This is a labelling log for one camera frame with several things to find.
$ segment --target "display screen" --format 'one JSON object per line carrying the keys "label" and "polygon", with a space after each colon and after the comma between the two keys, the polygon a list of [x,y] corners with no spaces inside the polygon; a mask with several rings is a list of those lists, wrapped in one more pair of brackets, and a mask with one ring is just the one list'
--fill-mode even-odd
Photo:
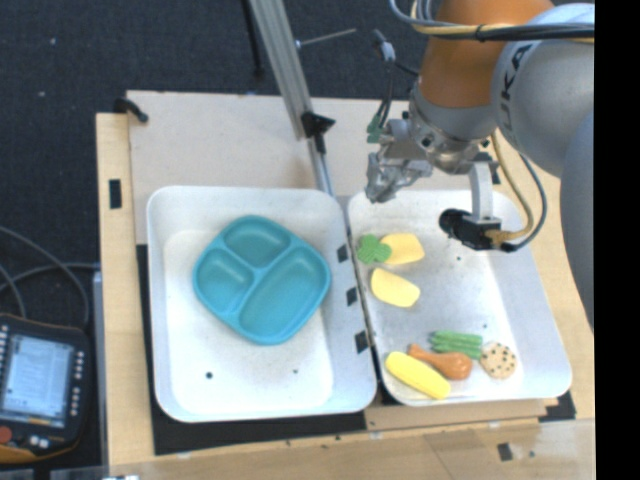
{"label": "display screen", "polygon": [[65,343],[13,335],[0,398],[3,417],[34,417],[60,425],[66,412],[73,351]]}

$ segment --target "button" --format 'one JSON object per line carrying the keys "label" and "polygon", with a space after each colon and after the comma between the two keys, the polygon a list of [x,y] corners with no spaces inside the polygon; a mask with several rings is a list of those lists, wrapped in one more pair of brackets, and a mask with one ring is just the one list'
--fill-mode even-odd
{"label": "button", "polygon": [[7,444],[13,437],[13,431],[6,425],[0,427],[0,444]]}

